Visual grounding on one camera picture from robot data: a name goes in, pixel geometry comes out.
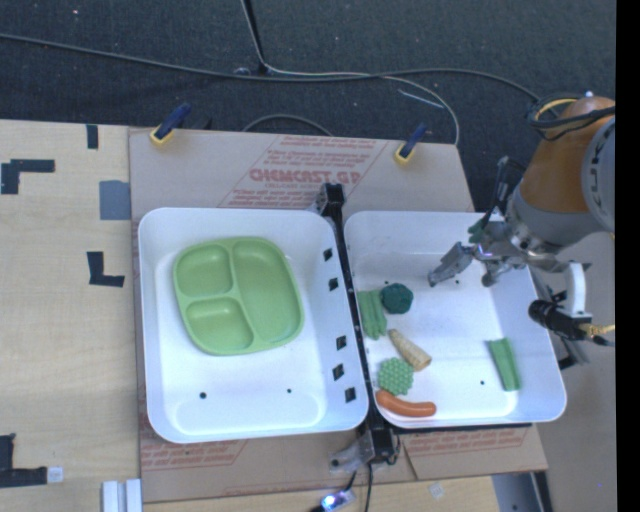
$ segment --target blue clamp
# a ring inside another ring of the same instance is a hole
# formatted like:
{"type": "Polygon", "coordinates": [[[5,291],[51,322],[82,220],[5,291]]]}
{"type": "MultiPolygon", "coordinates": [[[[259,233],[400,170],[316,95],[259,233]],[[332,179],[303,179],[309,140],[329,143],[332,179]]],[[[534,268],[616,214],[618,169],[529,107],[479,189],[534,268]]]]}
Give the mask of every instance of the blue clamp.
{"type": "Polygon", "coordinates": [[[188,103],[180,105],[167,116],[160,126],[151,131],[149,134],[151,141],[157,146],[167,142],[173,137],[173,129],[178,128],[190,113],[191,105],[188,103]]]}
{"type": "Polygon", "coordinates": [[[420,123],[416,130],[413,132],[409,140],[404,144],[401,144],[400,147],[396,150],[393,155],[396,162],[399,164],[406,164],[411,157],[413,156],[413,149],[416,144],[420,142],[424,134],[427,132],[427,125],[425,123],[420,123]]]}

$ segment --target green plate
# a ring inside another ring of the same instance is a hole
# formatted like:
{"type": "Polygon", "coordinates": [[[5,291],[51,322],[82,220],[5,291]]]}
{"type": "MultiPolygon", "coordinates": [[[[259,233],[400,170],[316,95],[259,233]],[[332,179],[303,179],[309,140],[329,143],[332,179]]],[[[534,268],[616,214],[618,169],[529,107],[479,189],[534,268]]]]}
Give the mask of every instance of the green plate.
{"type": "Polygon", "coordinates": [[[209,354],[278,347],[302,329],[291,267],[264,238],[225,238],[185,249],[174,263],[173,284],[191,340],[209,354]]]}

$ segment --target hot dog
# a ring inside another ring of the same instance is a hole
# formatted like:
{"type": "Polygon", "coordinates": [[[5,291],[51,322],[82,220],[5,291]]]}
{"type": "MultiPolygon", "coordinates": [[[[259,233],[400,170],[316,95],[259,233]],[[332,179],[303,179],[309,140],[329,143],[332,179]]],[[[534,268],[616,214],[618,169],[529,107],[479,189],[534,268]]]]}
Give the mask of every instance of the hot dog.
{"type": "Polygon", "coordinates": [[[407,402],[384,389],[376,391],[376,400],[380,407],[384,407],[401,416],[423,418],[433,416],[436,413],[436,404],[433,402],[407,402]]]}

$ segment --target table surface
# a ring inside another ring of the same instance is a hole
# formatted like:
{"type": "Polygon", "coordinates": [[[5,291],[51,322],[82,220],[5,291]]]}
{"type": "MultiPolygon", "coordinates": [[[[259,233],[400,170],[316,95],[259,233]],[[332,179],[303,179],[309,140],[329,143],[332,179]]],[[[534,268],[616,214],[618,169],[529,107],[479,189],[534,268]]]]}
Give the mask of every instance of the table surface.
{"type": "MultiPolygon", "coordinates": [[[[140,475],[132,226],[100,220],[99,183],[129,181],[128,129],[0,121],[0,161],[55,159],[54,175],[21,173],[0,199],[0,434],[16,433],[14,466],[61,466],[64,481],[2,489],[0,510],[99,510],[100,485],[140,475]],[[88,251],[122,288],[89,286],[88,251]]],[[[496,511],[490,476],[374,485],[371,511],[496,511]]],[[[358,487],[362,509],[366,489],[358,487]]],[[[145,505],[145,510],[302,511],[326,491],[145,505]]]]}

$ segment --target dark floor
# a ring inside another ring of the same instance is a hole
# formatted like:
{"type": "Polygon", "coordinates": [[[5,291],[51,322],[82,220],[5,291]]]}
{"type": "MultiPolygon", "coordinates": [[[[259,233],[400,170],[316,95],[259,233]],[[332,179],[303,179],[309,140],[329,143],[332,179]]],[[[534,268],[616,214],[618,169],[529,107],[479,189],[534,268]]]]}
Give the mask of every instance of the dark floor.
{"type": "MultiPolygon", "coordinates": [[[[155,126],[186,101],[187,127],[210,119],[213,129],[239,131],[286,114],[336,136],[403,139],[424,121],[424,140],[443,143],[456,142],[457,119],[478,210],[489,206],[498,159],[526,164],[537,145],[524,119],[534,98],[616,94],[615,0],[254,0],[262,62],[242,0],[0,0],[0,9],[0,118],[155,126]],[[391,73],[410,69],[420,71],[391,73]],[[393,79],[294,74],[337,71],[393,79]]],[[[317,133],[286,119],[252,129],[317,133]]]]}

